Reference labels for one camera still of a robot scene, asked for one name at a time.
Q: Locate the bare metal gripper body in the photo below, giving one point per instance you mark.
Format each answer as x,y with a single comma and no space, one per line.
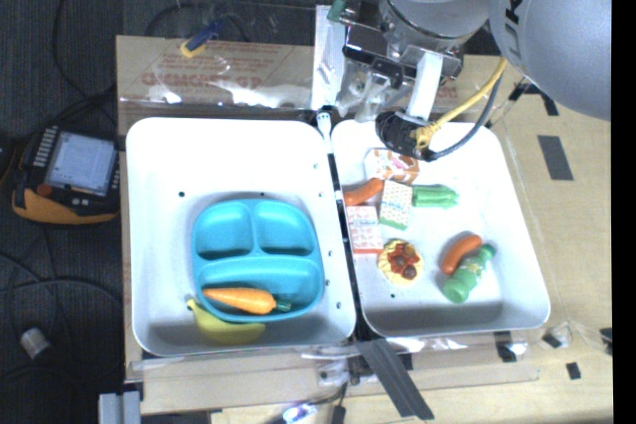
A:
370,42

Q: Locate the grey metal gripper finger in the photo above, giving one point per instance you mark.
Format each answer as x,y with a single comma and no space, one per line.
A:
376,95
350,87

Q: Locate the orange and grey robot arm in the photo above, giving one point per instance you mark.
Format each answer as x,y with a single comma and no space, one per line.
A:
546,15

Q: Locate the thin black and white rod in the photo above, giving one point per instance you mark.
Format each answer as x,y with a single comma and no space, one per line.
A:
324,124

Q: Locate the white carton with orange print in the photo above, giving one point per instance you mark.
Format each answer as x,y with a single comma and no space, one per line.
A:
390,166

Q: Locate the orange sausage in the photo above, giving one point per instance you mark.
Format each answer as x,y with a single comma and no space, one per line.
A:
459,253
363,192

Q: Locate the white carton with green edge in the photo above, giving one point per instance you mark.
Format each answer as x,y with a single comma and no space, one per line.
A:
396,206

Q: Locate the green vegetable bundle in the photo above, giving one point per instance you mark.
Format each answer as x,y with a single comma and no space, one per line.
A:
434,196

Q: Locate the white carton with red print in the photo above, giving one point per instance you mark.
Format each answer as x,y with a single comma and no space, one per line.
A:
364,229

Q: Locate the blue divided plate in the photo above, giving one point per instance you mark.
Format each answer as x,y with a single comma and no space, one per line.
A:
223,228

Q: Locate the green plastic bottle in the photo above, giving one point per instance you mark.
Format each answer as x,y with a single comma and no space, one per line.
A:
462,283

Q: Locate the white plastic tray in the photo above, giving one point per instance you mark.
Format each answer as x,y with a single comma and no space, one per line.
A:
164,233
497,303

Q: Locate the orange carrot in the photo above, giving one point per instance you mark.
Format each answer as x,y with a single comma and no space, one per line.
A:
243,300

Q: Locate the yellow banana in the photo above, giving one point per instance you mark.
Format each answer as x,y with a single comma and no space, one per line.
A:
226,331

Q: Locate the small grey metal cylinder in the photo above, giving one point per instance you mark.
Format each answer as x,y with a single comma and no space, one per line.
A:
35,342

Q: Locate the black cylinder on white bracket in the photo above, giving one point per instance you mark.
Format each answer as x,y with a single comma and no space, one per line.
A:
400,134

